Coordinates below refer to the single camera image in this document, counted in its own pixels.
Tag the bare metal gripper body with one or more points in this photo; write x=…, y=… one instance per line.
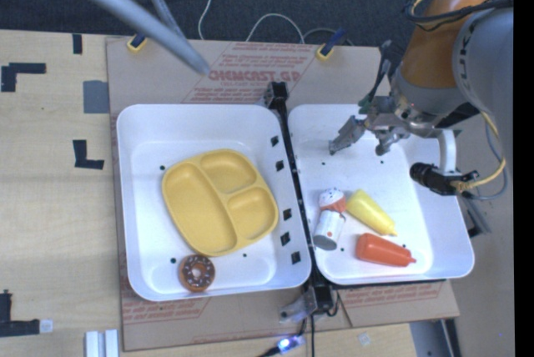
x=386, y=117

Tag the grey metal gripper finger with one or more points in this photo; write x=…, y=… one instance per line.
x=346, y=136
x=386, y=142

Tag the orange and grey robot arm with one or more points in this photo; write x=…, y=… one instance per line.
x=434, y=51

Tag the white plastic tray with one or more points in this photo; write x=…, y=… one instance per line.
x=367, y=167
x=142, y=201

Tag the white and orange cupcake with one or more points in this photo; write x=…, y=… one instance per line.
x=334, y=199

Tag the yellow squeeze bottle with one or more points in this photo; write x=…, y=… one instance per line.
x=369, y=211

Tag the small white can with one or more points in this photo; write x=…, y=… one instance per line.
x=328, y=228

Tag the orange squeeze bottle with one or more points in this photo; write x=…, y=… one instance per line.
x=379, y=250

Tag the yellow divided plate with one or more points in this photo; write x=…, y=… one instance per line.
x=200, y=205

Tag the brown cardboard board red print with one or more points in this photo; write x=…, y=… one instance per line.
x=158, y=71

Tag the brown sprinkled doughnut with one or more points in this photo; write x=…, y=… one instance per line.
x=185, y=274

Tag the black cylinder on white bracket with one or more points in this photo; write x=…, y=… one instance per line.
x=431, y=178

